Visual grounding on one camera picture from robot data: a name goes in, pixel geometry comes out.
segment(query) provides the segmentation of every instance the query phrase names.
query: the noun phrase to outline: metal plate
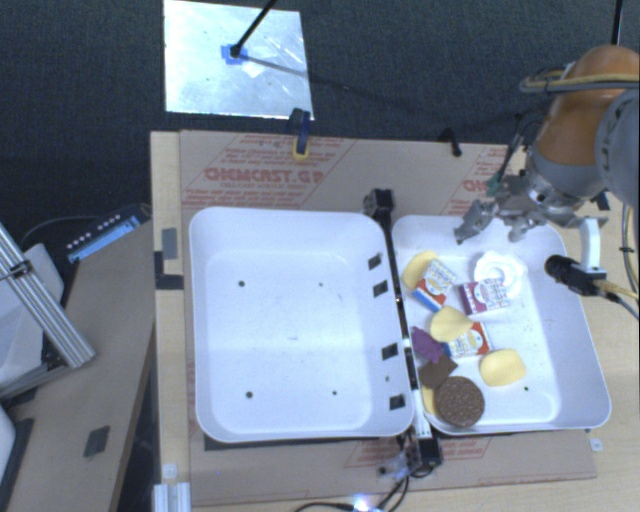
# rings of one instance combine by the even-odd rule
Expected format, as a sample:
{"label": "metal plate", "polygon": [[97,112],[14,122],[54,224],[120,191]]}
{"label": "metal plate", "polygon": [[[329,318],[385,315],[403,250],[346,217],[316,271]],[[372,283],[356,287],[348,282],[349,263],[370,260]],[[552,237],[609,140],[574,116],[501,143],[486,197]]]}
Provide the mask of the metal plate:
{"label": "metal plate", "polygon": [[260,9],[166,0],[165,88],[169,112],[287,119],[311,112],[300,14],[272,10],[243,47],[233,45]]}

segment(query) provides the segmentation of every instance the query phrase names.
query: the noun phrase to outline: blue tape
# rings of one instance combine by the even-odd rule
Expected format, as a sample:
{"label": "blue tape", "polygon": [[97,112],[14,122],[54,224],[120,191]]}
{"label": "blue tape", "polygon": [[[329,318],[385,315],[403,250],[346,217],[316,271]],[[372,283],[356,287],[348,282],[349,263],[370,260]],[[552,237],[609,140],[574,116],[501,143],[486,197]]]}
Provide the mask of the blue tape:
{"label": "blue tape", "polygon": [[247,49],[244,47],[240,50],[240,55],[238,56],[238,58],[237,59],[233,58],[231,56],[232,46],[233,46],[232,44],[227,44],[220,47],[220,54],[222,55],[222,58],[227,64],[230,64],[231,66],[237,66],[238,64],[242,64],[243,61],[249,58],[249,53],[247,52]]}

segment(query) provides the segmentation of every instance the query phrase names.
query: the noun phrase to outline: aluminum frame rail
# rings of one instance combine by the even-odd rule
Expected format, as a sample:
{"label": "aluminum frame rail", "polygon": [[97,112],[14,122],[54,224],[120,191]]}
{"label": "aluminum frame rail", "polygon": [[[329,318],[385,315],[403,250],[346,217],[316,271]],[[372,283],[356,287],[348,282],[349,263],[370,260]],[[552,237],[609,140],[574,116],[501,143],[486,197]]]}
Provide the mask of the aluminum frame rail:
{"label": "aluminum frame rail", "polygon": [[95,356],[95,350],[71,324],[2,223],[0,278],[9,282],[67,366],[78,368]]}

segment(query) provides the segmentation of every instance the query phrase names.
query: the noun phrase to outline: chocolate cookie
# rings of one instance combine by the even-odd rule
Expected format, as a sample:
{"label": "chocolate cookie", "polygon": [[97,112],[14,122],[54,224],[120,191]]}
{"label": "chocolate cookie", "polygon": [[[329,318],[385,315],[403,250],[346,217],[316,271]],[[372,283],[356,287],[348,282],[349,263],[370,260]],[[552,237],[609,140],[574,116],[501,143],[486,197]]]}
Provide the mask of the chocolate cookie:
{"label": "chocolate cookie", "polygon": [[456,427],[470,427],[484,412],[482,391],[466,377],[449,377],[435,392],[440,417]]}
{"label": "chocolate cookie", "polygon": [[442,354],[437,363],[427,363],[418,370],[420,382],[429,389],[436,389],[458,367],[447,354]]}

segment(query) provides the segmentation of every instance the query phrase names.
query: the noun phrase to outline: white tray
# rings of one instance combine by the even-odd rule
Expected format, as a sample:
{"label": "white tray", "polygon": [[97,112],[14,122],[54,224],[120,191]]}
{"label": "white tray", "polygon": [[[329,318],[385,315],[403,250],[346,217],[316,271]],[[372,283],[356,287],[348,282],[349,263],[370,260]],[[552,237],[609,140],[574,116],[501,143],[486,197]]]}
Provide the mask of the white tray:
{"label": "white tray", "polygon": [[[189,236],[196,413],[206,434],[378,437],[409,426],[393,282],[373,220],[209,208]],[[370,269],[372,258],[380,263]],[[374,296],[381,283],[388,291]],[[394,345],[397,355],[383,357]]]}
{"label": "white tray", "polygon": [[[480,356],[457,359],[453,375],[473,380],[482,390],[486,409],[468,429],[454,427],[427,415],[437,429],[452,435],[494,434],[533,430],[592,428],[609,418],[611,402],[578,295],[557,284],[544,271],[552,254],[565,255],[559,234],[549,226],[510,243],[509,229],[494,221],[479,236],[457,245],[453,229],[457,217],[407,216],[393,228],[399,272],[417,253],[431,249],[458,275],[458,282],[473,280],[475,261],[486,251],[517,256],[527,264],[521,295],[502,310],[472,315],[482,321],[493,347],[515,348],[526,367],[526,377],[504,387],[484,384],[478,371]],[[448,305],[460,310],[457,293]],[[428,327],[432,315],[404,289],[409,327]]]}

